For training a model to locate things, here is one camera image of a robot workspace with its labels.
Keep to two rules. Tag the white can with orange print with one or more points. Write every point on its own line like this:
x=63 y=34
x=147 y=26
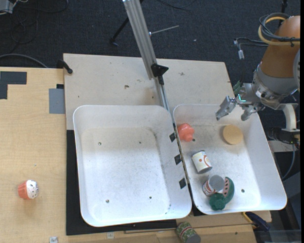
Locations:
x=202 y=161

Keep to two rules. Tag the white plastic tray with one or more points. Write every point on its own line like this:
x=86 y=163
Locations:
x=233 y=166
x=121 y=166

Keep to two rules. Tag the green and red can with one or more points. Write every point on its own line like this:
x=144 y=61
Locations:
x=187 y=233

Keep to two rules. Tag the orange and white cupcake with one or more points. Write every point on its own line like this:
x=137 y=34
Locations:
x=28 y=189

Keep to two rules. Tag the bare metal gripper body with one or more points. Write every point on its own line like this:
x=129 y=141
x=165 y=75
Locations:
x=250 y=96

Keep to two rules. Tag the orange-pink toy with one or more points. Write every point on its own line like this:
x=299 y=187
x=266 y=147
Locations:
x=185 y=131

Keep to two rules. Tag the red and white can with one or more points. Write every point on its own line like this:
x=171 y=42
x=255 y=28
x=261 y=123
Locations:
x=212 y=185

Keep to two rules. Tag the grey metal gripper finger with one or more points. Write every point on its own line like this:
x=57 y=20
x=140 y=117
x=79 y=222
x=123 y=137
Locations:
x=225 y=107
x=247 y=114

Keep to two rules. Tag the black cylinder on white bracket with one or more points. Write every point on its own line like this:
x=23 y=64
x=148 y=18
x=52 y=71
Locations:
x=290 y=118

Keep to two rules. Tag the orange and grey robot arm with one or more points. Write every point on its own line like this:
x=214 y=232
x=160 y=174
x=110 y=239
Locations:
x=281 y=59

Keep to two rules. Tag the pale flat board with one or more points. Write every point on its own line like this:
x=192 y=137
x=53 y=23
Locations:
x=104 y=80

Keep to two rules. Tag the green broccoli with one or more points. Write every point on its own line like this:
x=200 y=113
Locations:
x=217 y=202

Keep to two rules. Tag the watermelon slice toy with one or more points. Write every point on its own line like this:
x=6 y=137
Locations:
x=230 y=188

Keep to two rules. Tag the tan round biscuit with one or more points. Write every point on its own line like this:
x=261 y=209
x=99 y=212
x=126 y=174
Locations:
x=232 y=135

